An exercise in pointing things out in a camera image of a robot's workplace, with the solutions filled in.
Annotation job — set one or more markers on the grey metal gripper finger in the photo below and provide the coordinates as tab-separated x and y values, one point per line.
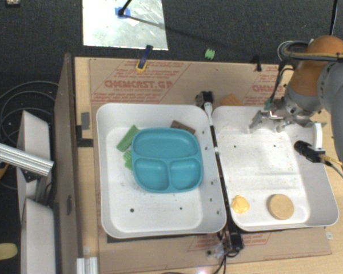
257	120
279	125

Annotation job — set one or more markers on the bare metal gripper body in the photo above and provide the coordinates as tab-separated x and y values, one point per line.
288	113

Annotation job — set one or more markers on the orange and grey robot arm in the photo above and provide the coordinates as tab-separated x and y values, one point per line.
330	78

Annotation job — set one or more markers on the orange waffle biscuit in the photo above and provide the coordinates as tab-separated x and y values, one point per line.
231	100

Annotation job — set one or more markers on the white plastic tray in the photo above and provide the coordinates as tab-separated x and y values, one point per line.
260	167
160	213

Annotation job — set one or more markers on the thin black and white rod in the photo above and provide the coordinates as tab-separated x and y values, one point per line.
218	156

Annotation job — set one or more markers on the brown chocolate bar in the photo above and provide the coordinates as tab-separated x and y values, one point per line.
184	126

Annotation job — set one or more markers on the green ribbed toy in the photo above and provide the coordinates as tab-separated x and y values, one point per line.
210	53

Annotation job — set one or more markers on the round tan biscuit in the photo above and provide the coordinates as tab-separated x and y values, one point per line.
280	207

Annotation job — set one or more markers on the yellow lumpy toy food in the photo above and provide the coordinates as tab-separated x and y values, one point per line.
240	205

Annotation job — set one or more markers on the blue divided plate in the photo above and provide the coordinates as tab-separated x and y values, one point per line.
165	158

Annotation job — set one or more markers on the brown cardboard board, red print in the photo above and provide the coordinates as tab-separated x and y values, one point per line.
160	81

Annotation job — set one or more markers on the green flat ridged bar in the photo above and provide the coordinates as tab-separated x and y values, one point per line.
126	140

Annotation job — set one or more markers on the small green ridged piece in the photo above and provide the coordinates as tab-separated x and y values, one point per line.
128	160

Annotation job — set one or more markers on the pale yellow oval toy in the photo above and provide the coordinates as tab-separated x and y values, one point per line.
5	251

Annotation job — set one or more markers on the black cylinder on white bracket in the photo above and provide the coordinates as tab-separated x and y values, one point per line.
306	150

